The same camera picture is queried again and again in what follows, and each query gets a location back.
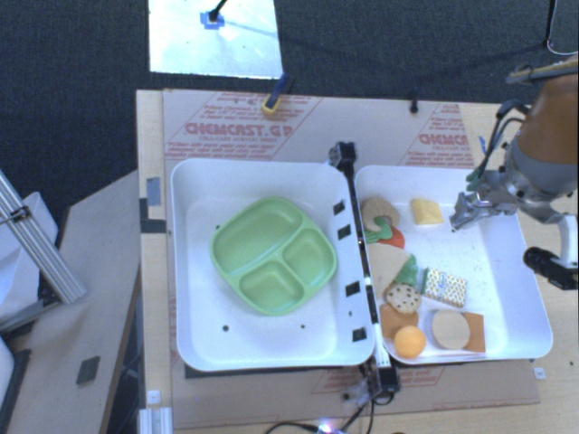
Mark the black cylinder on white bracket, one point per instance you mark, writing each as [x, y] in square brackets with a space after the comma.
[549, 262]

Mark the green divided plate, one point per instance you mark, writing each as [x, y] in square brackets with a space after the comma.
[267, 251]

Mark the white plastic tray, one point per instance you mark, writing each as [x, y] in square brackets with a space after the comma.
[502, 287]
[199, 287]

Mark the yellow toy cheese wedge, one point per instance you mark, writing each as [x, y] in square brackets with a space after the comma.
[426, 212]

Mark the green toy lettuce leaf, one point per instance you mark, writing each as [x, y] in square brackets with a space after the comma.
[383, 232]

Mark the chocolate chip toy biscuit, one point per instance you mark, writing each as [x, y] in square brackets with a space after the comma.
[402, 298]

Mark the thin black and white rod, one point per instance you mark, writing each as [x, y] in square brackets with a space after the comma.
[362, 251]

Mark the brown cardboard board red print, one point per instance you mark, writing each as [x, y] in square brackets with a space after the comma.
[380, 125]

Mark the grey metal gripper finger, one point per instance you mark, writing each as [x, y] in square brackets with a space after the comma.
[483, 211]
[460, 213]

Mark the orange-brown square toy slice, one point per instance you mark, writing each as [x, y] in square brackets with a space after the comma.
[477, 333]

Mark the tan round toy bread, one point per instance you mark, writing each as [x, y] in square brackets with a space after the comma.
[450, 329]

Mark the orange-brown toy bread piece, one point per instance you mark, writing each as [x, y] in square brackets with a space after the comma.
[390, 321]

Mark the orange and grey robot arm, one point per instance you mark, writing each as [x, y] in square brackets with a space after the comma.
[549, 120]

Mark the tan triangular toy sandwich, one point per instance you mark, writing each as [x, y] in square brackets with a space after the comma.
[385, 265]

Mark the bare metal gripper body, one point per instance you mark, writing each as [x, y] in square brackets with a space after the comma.
[513, 195]

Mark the red toy tomato slice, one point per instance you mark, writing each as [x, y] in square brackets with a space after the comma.
[397, 238]

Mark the orange ball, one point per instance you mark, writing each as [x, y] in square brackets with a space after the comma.
[409, 342]

